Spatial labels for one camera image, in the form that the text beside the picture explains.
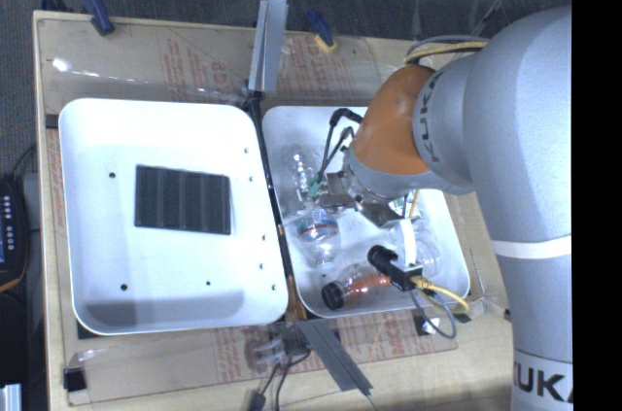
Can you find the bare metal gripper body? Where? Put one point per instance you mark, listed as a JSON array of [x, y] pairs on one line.
[[340, 193]]

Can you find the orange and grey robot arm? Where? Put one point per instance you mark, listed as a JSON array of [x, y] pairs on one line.
[[515, 132]]

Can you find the clear plastic bottle, blue label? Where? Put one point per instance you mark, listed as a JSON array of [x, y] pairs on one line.
[[317, 229]]

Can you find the orange bottle with black cap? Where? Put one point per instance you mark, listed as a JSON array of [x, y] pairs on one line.
[[357, 286]]

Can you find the white plastic tray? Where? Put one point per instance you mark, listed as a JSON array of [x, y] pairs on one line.
[[437, 292], [170, 283]]

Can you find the black ribbed rectangular panel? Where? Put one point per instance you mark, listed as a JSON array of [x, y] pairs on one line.
[[182, 200]]

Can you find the brown cardboard board, red print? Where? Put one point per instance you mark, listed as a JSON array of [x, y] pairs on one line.
[[146, 59]]

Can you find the black cylinder on white bracket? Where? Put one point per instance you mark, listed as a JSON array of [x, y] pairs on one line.
[[391, 264]]

